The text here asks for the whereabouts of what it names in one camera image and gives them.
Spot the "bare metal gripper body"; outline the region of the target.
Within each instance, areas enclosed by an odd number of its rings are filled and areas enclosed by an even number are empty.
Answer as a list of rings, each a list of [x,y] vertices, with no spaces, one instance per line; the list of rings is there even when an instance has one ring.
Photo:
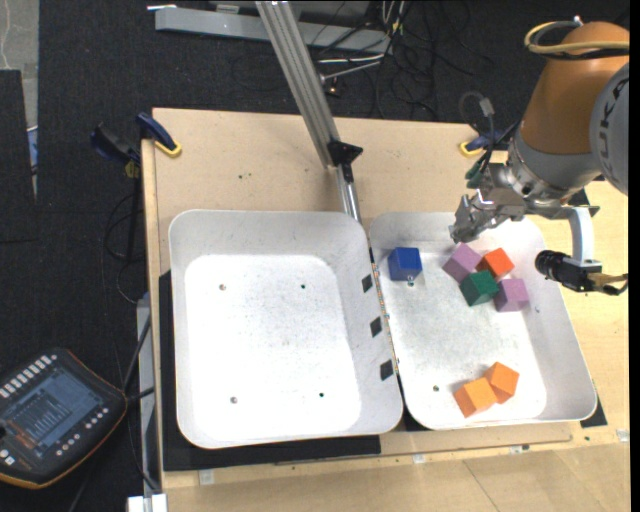
[[[564,219],[569,199],[585,185],[586,170],[573,164],[479,164],[471,170],[472,204],[496,219]]]

